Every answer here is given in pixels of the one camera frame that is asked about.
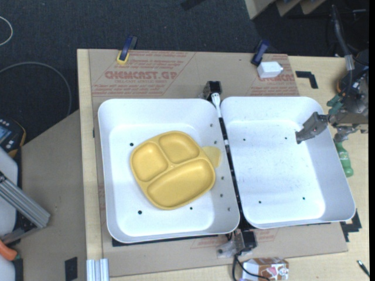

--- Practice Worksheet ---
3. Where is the green plastic bottle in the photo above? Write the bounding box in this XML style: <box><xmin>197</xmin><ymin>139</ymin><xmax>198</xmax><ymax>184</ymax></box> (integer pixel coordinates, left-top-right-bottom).
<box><xmin>333</xmin><ymin>133</ymin><xmax>354</xmax><ymax>178</ymax></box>

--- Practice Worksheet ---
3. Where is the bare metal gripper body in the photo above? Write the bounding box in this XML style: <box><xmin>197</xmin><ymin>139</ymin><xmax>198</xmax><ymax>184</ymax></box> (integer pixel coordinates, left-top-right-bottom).
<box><xmin>327</xmin><ymin>91</ymin><xmax>370</xmax><ymax>125</ymax></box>

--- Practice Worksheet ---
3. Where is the white plastic tray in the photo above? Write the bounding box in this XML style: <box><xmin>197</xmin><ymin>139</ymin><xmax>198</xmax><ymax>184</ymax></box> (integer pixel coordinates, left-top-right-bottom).
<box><xmin>97</xmin><ymin>98</ymin><xmax>241</xmax><ymax>244</ymax></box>
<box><xmin>219</xmin><ymin>95</ymin><xmax>357</xmax><ymax>229</ymax></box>

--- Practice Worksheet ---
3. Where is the orange handled tool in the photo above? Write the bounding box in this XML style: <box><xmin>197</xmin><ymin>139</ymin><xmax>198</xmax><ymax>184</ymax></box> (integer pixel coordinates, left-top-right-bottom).
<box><xmin>0</xmin><ymin>239</ymin><xmax>19</xmax><ymax>261</ymax></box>

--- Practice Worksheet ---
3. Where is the brown and white carton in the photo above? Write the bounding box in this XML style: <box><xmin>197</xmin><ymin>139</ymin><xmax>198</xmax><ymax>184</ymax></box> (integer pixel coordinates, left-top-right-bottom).
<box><xmin>242</xmin><ymin>256</ymin><xmax>290</xmax><ymax>281</ymax></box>

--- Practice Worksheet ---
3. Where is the small white box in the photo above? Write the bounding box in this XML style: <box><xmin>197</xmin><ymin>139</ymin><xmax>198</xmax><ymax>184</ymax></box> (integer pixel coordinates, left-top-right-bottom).
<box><xmin>256</xmin><ymin>61</ymin><xmax>285</xmax><ymax>80</ymax></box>

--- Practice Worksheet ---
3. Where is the black block with thin wires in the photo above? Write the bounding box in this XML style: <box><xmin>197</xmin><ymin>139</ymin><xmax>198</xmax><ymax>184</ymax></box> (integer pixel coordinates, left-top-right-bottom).
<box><xmin>232</xmin><ymin>229</ymin><xmax>259</xmax><ymax>253</ymax></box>
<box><xmin>198</xmin><ymin>80</ymin><xmax>223</xmax><ymax>100</ymax></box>

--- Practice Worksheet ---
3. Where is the black pen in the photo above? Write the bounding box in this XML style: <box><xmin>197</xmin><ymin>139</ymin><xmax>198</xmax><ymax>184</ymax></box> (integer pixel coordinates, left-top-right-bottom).
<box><xmin>356</xmin><ymin>260</ymin><xmax>370</xmax><ymax>277</ymax></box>

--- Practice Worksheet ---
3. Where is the brown cardboard board red print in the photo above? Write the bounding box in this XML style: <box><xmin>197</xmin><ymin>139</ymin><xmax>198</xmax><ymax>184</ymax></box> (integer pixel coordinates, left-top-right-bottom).
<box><xmin>87</xmin><ymin>49</ymin><xmax>350</xmax><ymax>278</ymax></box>

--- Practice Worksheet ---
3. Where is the thin black and white rod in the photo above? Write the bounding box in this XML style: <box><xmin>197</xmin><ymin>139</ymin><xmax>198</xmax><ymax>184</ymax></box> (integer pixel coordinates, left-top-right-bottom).
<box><xmin>211</xmin><ymin>92</ymin><xmax>245</xmax><ymax>231</ymax></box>

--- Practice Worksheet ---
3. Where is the yellow divided plate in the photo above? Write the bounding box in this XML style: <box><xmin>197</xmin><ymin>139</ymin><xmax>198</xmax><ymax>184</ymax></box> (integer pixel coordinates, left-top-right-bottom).
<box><xmin>129</xmin><ymin>130</ymin><xmax>217</xmax><ymax>211</ymax></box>

